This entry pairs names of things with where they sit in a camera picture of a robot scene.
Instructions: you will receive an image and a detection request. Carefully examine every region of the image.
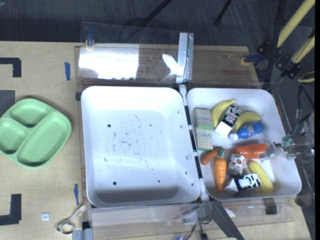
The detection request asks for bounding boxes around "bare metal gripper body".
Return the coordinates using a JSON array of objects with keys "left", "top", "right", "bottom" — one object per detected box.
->
[{"left": 281, "top": 142, "right": 315, "bottom": 160}]

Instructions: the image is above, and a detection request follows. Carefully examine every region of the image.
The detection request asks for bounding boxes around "orange sausage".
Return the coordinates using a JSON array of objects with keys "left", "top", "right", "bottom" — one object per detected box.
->
[
  {"left": 232, "top": 143, "right": 269, "bottom": 160},
  {"left": 199, "top": 147, "right": 229, "bottom": 166}
]

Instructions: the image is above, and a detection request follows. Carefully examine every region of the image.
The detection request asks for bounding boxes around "yellow corn cob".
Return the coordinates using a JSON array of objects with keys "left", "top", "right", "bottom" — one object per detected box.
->
[{"left": 248, "top": 160, "right": 274, "bottom": 193}]

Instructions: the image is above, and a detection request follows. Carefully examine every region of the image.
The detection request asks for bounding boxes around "white plastic tray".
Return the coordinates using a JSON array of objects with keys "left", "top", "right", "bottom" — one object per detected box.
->
[
  {"left": 186, "top": 87, "right": 303, "bottom": 202},
  {"left": 80, "top": 85, "right": 202, "bottom": 209}
]

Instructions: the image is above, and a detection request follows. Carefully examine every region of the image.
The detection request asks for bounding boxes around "blue bottle white cap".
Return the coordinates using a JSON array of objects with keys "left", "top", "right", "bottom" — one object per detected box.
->
[{"left": 227, "top": 121, "right": 265, "bottom": 141}]

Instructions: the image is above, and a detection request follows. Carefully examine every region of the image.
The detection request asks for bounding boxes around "black and white milk carton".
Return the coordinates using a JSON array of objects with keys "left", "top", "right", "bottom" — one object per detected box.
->
[
  {"left": 214, "top": 104, "right": 242, "bottom": 137},
  {"left": 233, "top": 172, "right": 262, "bottom": 193}
]

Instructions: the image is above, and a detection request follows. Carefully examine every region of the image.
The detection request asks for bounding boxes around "small can orange print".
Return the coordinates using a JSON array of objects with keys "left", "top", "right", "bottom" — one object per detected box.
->
[{"left": 226, "top": 153, "right": 247, "bottom": 178}]

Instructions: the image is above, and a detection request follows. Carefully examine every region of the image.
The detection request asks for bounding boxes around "yellow banana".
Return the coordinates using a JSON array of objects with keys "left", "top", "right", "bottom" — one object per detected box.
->
[
  {"left": 211, "top": 98, "right": 237, "bottom": 128},
  {"left": 233, "top": 111, "right": 262, "bottom": 133}
]

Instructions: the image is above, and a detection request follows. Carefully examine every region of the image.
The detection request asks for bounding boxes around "orange carrot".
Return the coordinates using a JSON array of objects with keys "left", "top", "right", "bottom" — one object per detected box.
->
[{"left": 214, "top": 149, "right": 228, "bottom": 195}]

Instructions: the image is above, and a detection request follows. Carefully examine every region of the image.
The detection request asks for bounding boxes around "beige patterned carton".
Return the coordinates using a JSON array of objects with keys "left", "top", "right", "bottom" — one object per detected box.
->
[
  {"left": 194, "top": 124, "right": 215, "bottom": 152},
  {"left": 194, "top": 107, "right": 214, "bottom": 128}
]

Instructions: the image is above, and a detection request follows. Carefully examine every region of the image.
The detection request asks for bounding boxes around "thin black and white rod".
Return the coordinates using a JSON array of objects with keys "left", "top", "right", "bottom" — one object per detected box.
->
[{"left": 178, "top": 83, "right": 210, "bottom": 203}]

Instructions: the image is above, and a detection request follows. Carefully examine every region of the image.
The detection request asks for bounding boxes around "green divided plate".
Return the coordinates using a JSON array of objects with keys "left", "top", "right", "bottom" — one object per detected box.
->
[{"left": 0, "top": 98, "right": 73, "bottom": 170}]

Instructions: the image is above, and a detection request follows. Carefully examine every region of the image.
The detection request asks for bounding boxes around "beige strap loop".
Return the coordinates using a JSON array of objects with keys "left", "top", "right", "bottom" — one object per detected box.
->
[{"left": 56, "top": 203, "right": 88, "bottom": 235}]

